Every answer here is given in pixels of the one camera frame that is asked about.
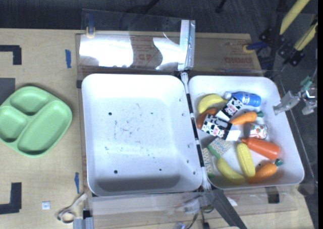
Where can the yellow corn cob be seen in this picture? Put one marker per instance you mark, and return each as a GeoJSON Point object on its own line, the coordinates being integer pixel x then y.
{"type": "Point", "coordinates": [246, 160]}

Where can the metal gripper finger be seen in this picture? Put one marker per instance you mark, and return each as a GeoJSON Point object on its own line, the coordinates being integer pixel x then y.
{"type": "Point", "coordinates": [286, 102]}
{"type": "Point", "coordinates": [309, 109]}

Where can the blue bottle white cap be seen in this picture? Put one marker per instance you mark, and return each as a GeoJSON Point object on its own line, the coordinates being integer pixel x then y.
{"type": "Point", "coordinates": [248, 99]}

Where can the white plastic tray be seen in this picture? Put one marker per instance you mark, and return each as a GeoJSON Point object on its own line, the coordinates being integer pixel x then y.
{"type": "Point", "coordinates": [287, 147]}
{"type": "Point", "coordinates": [141, 134]}

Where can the brown sausage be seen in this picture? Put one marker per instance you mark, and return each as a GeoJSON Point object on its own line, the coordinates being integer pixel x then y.
{"type": "Point", "coordinates": [201, 120]}

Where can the yellow banana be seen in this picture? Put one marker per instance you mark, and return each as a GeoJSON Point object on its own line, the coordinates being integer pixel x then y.
{"type": "Point", "coordinates": [228, 171]}
{"type": "Point", "coordinates": [209, 100]}

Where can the orange bottle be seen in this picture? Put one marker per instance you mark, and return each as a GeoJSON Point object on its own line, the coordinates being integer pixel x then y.
{"type": "Point", "coordinates": [263, 148]}

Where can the thin black and white rod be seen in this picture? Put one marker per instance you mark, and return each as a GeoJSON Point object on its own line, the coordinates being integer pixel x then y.
{"type": "Point", "coordinates": [193, 119]}

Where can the green divided plate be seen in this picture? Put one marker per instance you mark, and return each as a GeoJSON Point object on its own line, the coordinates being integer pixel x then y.
{"type": "Point", "coordinates": [43, 124]}

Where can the small can red print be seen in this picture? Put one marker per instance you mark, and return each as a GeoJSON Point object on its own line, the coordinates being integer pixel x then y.
{"type": "Point", "coordinates": [258, 131]}

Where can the cow print carton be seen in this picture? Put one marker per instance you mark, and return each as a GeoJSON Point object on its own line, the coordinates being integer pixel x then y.
{"type": "Point", "coordinates": [214, 128]}
{"type": "Point", "coordinates": [230, 108]}

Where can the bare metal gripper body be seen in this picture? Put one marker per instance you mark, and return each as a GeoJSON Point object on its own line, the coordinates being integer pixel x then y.
{"type": "Point", "coordinates": [309, 95]}

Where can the patterned packet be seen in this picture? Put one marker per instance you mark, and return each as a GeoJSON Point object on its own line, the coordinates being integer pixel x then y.
{"type": "Point", "coordinates": [207, 160]}
{"type": "Point", "coordinates": [222, 145]}

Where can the orange carrot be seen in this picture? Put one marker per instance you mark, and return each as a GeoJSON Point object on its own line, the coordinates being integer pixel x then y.
{"type": "Point", "coordinates": [265, 171]}
{"type": "Point", "coordinates": [243, 118]}

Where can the small white square block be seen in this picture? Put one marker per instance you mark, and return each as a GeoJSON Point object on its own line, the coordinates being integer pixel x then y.
{"type": "Point", "coordinates": [46, 205]}

